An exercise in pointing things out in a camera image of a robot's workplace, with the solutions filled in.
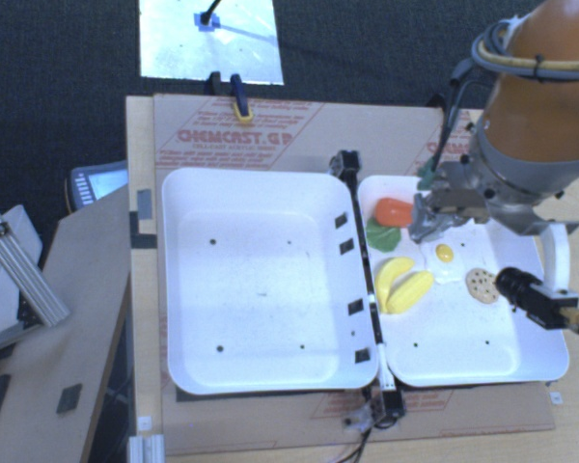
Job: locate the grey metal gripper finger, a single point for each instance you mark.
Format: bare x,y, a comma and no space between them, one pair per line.
421,220
446,224

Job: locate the orange toy carrot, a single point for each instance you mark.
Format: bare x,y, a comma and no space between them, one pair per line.
393,211

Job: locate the yellow corn cob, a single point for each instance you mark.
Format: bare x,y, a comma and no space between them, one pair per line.
410,292

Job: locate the thin black and white rod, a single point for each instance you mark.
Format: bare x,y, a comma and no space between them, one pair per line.
366,268

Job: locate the white plastic tray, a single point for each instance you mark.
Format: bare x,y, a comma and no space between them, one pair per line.
453,345
265,282

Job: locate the brown cardboard board red print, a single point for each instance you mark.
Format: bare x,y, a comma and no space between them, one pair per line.
289,133

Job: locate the white fried egg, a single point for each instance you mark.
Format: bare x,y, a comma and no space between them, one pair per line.
445,263

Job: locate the tan chocolate chip biscuit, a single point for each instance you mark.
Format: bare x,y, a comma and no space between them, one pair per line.
481,286

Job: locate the green toy leaf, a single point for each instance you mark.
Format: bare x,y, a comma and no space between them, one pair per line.
382,236

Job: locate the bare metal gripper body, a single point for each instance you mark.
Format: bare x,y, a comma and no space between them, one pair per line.
458,196

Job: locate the yellow banana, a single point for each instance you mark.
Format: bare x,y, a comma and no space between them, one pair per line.
391,270

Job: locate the black cylinder on white bracket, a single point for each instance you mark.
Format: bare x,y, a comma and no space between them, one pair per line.
535,297

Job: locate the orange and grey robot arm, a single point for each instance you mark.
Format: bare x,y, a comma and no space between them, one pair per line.
535,114

